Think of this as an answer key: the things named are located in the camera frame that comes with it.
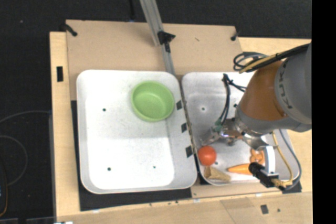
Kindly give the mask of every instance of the black background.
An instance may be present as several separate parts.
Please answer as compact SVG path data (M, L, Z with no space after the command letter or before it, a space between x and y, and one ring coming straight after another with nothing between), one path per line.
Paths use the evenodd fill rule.
M246 37L311 38L312 0L157 0L164 23L234 25ZM144 16L134 0L136 22ZM48 33L66 19L129 20L128 0L0 0L0 119L29 110L51 110ZM0 124L0 135L18 139L28 153L25 175L9 188L3 218L51 216L48 117L27 114ZM23 168L24 154L0 137L8 180Z

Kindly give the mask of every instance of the wooden table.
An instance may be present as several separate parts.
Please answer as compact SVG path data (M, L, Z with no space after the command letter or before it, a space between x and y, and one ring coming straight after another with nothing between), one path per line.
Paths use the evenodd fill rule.
M213 26L204 26L205 33L203 34L207 33L207 29L212 30L213 28ZM265 54L273 54L309 41L273 38L238 39L243 51L258 51ZM301 193L283 195L277 189L267 189L259 183L228 187L195 184L192 187L193 197L191 199L80 211L69 74L67 72L69 63L66 33L50 33L50 56L55 200L58 221L76 221L76 223L209 222L213 224L248 223L253 219L253 223L257 221L261 223L312 223L311 131L305 133L289 131L303 170L300 181ZM64 71L61 83L57 81L57 67L62 67ZM268 214L262 214L261 205L267 205Z

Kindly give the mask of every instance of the orange ball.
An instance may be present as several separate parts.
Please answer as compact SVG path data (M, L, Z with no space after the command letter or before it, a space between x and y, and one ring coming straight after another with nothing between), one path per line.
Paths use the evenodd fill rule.
M217 153L211 146L203 146L198 150L198 159L204 166L213 165L216 161Z

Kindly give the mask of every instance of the green bowl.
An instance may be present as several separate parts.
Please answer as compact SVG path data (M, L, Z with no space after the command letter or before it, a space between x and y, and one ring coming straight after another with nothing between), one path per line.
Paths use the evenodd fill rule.
M131 102L135 114L149 122L168 118L175 106L172 92L156 81L144 81L136 85L131 93Z

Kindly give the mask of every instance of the black clamp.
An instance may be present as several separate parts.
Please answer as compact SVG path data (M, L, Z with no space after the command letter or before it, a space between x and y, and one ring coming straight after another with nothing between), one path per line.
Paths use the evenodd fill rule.
M159 42L161 45L164 44L164 48L166 50L166 52L170 53L170 46L169 46L169 42L172 41L176 36L166 33L164 31L159 31L157 34L157 37L159 38Z

